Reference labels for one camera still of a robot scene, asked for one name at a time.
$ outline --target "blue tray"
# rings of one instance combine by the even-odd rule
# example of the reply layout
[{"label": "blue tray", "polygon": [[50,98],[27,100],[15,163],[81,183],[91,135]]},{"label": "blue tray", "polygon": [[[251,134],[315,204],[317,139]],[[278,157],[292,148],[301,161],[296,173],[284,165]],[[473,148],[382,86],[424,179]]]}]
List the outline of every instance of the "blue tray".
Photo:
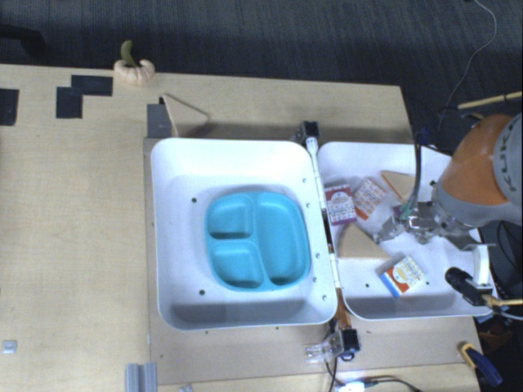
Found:
[{"label": "blue tray", "polygon": [[311,265],[302,214],[282,194],[243,192],[218,198],[207,209],[205,238],[212,273],[237,291],[290,287]]}]

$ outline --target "white cable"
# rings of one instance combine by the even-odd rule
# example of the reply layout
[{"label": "white cable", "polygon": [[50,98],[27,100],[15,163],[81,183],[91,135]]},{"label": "white cable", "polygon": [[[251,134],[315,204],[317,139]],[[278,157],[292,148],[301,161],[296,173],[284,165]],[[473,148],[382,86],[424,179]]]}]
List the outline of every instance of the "white cable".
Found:
[{"label": "white cable", "polygon": [[476,55],[478,55],[481,51],[483,51],[485,48],[487,48],[487,46],[490,45],[492,43],[492,41],[496,39],[496,35],[498,34],[498,20],[496,19],[496,15],[487,6],[482,4],[479,0],[472,0],[472,1],[492,16],[492,19],[494,21],[494,32],[492,33],[492,38],[490,38],[481,47],[476,49],[474,51],[474,53],[471,55],[471,57],[469,58],[468,63],[467,63],[467,67],[465,68],[465,72],[463,73],[463,76],[458,81],[458,84],[456,84],[456,86],[454,87],[452,92],[450,93],[450,96],[449,96],[449,99],[447,100],[447,103],[445,103],[443,113],[441,114],[440,122],[438,123],[437,135],[440,134],[441,123],[443,122],[443,119],[445,118],[445,115],[446,115],[447,110],[449,108],[450,102],[452,101],[454,95],[456,94],[456,91],[463,84],[463,81],[465,81],[465,77],[468,75],[468,70],[471,68],[471,64],[472,64],[472,61],[474,60],[474,57],[476,57]]},{"label": "white cable", "polygon": [[514,319],[515,321],[523,321],[523,317],[520,317],[518,315],[512,315],[507,312],[500,312],[499,314],[505,318]]}]

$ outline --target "dark floor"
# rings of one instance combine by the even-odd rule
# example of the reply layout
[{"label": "dark floor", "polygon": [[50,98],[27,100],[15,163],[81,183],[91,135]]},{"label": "dark floor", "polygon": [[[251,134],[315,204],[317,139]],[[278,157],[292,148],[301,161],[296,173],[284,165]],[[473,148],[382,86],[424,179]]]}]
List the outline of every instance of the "dark floor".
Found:
[{"label": "dark floor", "polygon": [[[451,106],[522,87],[523,0],[480,1],[497,18],[497,36]],[[132,39],[136,58],[163,72],[399,85],[413,130],[428,127],[445,151],[472,121],[451,109],[440,123],[441,109],[494,30],[489,13],[463,0],[0,0],[1,24],[41,31],[48,49],[33,58],[0,39],[0,63],[107,69]],[[500,278],[521,290],[512,283],[519,274],[497,256]],[[521,346],[506,347],[492,359],[507,372],[503,390],[519,390]]]}]

